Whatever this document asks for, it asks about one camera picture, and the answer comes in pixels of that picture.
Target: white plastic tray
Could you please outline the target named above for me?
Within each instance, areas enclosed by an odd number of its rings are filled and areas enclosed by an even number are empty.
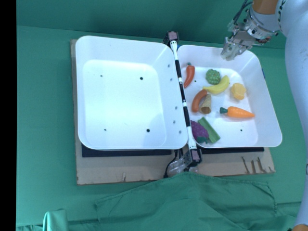
[[[172,50],[162,43],[76,41],[80,141],[97,150],[179,149],[187,130]]]
[[[183,45],[178,49],[182,78],[186,78],[187,63],[195,66],[195,77],[184,89],[190,119],[197,121],[203,116],[219,134],[216,143],[202,143],[204,148],[219,147],[276,147],[282,141],[278,120],[270,99],[258,58],[250,51],[245,51],[232,61],[223,60],[221,48]],[[218,70],[221,77],[227,75],[229,87],[220,94],[212,94],[212,112],[204,115],[191,111],[194,96],[203,86],[210,84],[205,79],[208,69]],[[240,82],[246,89],[243,100],[233,98],[230,87]],[[230,118],[219,113],[220,107],[238,106],[253,112],[256,116],[249,119]]]

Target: green fabric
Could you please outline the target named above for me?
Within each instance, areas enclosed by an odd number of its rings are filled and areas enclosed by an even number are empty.
[[[96,202],[101,230],[287,231],[268,184],[190,172]]]
[[[43,231],[69,231],[66,210],[48,211],[44,216]]]
[[[27,226],[20,226],[16,227],[16,231],[42,231],[42,225],[27,225]]]

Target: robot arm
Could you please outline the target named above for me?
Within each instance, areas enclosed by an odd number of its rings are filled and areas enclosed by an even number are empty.
[[[238,23],[241,12],[247,15]],[[254,45],[267,43],[281,31],[286,36],[285,64],[293,98],[303,127],[308,156],[308,0],[245,0],[229,24],[231,36],[225,38],[221,57],[227,61]],[[294,230],[308,229],[308,157],[306,184]]]

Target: toy vegetable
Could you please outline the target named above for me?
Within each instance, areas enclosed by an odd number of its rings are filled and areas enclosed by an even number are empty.
[[[212,104],[212,96],[209,93],[205,96],[205,99],[204,99],[203,103],[201,104],[199,111],[202,114],[211,113],[211,104]]]
[[[255,114],[253,114],[253,113],[251,113],[247,110],[244,110],[244,109],[241,109],[241,108],[238,108],[238,107],[234,107],[234,106],[230,106],[228,109],[221,107],[219,112],[221,114],[226,113],[228,116],[235,117],[235,118],[249,118],[249,117],[255,116]]]
[[[205,89],[202,89],[195,95],[192,101],[192,112],[197,112],[199,110],[199,104],[206,95],[207,95],[207,90]]]
[[[186,67],[186,79],[184,82],[184,88],[188,87],[188,85],[191,83],[191,81],[193,80],[194,77],[194,71],[195,68],[192,65],[188,65]]]
[[[218,135],[218,133],[213,129],[213,127],[204,117],[198,120],[198,123],[207,130],[208,138],[211,143],[215,143],[220,140],[220,136]]]
[[[206,72],[205,79],[212,85],[217,85],[220,82],[220,73],[217,70],[209,69]]]
[[[242,100],[245,97],[246,88],[241,83],[234,83],[231,87],[231,93],[234,98]]]
[[[195,121],[191,121],[191,126],[192,126],[192,135],[194,139],[198,143],[203,143],[203,142],[207,143],[209,137],[207,130],[202,125],[200,125]]]

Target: yellow banana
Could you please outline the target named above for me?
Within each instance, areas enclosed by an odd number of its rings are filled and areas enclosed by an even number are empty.
[[[203,87],[203,89],[213,94],[218,94],[218,93],[223,92],[225,89],[227,89],[228,86],[229,86],[229,77],[225,75],[223,78],[221,78],[220,82],[217,85]]]

